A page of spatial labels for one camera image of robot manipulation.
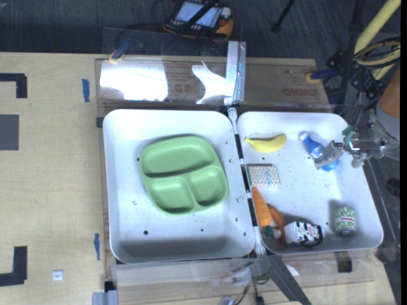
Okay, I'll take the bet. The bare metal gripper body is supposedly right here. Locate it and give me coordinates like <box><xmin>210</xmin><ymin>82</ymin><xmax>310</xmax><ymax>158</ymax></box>
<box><xmin>348</xmin><ymin>106</ymin><xmax>401</xmax><ymax>161</ymax></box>

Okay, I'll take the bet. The blue plastic bottle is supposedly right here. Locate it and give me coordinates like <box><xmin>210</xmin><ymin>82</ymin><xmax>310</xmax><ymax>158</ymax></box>
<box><xmin>298</xmin><ymin>131</ymin><xmax>340</xmax><ymax>173</ymax></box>

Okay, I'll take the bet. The white plastic tray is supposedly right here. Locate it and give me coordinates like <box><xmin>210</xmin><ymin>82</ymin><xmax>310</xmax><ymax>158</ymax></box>
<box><xmin>237</xmin><ymin>111</ymin><xmax>385</xmax><ymax>256</ymax></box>
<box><xmin>102</xmin><ymin>108</ymin><xmax>257</xmax><ymax>264</ymax></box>

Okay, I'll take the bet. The green and white can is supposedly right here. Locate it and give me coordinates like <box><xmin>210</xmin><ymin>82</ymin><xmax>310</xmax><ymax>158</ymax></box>
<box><xmin>333</xmin><ymin>205</ymin><xmax>358</xmax><ymax>236</ymax></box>

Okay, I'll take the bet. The yellow banana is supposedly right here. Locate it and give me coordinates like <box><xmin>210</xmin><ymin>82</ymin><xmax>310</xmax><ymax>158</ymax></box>
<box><xmin>244</xmin><ymin>133</ymin><xmax>287</xmax><ymax>154</ymax></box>

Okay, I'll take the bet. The white orange patterned packet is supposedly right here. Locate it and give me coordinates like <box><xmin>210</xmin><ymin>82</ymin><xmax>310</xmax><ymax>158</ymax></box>
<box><xmin>246</xmin><ymin>164</ymin><xmax>282</xmax><ymax>189</ymax></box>

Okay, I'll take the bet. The orange carrot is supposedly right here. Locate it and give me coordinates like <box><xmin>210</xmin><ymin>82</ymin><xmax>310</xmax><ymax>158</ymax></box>
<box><xmin>268</xmin><ymin>203</ymin><xmax>287</xmax><ymax>244</ymax></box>
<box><xmin>251</xmin><ymin>186</ymin><xmax>276</xmax><ymax>238</ymax></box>

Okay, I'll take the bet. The white and black milk carton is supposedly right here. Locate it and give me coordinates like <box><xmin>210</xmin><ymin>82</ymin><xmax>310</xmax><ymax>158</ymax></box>
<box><xmin>283</xmin><ymin>220</ymin><xmax>325</xmax><ymax>246</ymax></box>

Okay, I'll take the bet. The green divided plate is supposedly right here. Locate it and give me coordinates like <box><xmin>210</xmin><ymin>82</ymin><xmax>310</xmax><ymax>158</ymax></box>
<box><xmin>138</xmin><ymin>135</ymin><xmax>230</xmax><ymax>216</ymax></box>

